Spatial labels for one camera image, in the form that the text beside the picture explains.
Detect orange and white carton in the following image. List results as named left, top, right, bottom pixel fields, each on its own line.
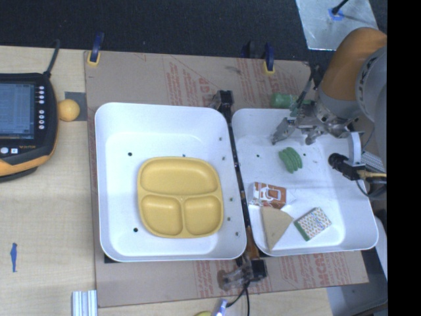
left=249, top=181, right=288, bottom=210

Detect black block with thin wires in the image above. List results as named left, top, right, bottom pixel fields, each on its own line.
left=243, top=257, right=268, bottom=281
left=215, top=90, right=235, bottom=112

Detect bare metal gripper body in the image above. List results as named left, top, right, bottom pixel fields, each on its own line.
left=295, top=106, right=355, bottom=140

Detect green patterned packet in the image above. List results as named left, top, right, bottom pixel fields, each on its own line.
left=293, top=207, right=332, bottom=242

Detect black cylinder on white bracket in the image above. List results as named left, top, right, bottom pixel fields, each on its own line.
left=328, top=130, right=366, bottom=181

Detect brown cardboard board, red print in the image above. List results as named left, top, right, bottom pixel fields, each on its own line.
left=84, top=50, right=370, bottom=309

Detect yellow divided plate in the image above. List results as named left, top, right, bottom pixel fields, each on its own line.
left=137, top=156, right=225, bottom=239

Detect green toy vegetable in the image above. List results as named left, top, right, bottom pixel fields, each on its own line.
left=270, top=92, right=313, bottom=109

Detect tan pizza slice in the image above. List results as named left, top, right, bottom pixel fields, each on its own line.
left=260, top=205, right=295, bottom=253

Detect green pea pods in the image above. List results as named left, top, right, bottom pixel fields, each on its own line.
left=278, top=146, right=303, bottom=174

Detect yellow toy lemon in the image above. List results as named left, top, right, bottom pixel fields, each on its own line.
left=57, top=98, right=81, bottom=122

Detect white plastic tray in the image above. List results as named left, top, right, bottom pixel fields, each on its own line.
left=94, top=102, right=248, bottom=263
left=231, top=107, right=380, bottom=257

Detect thin black and white rod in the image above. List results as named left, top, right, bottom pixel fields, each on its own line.
left=226, top=109, right=257, bottom=260

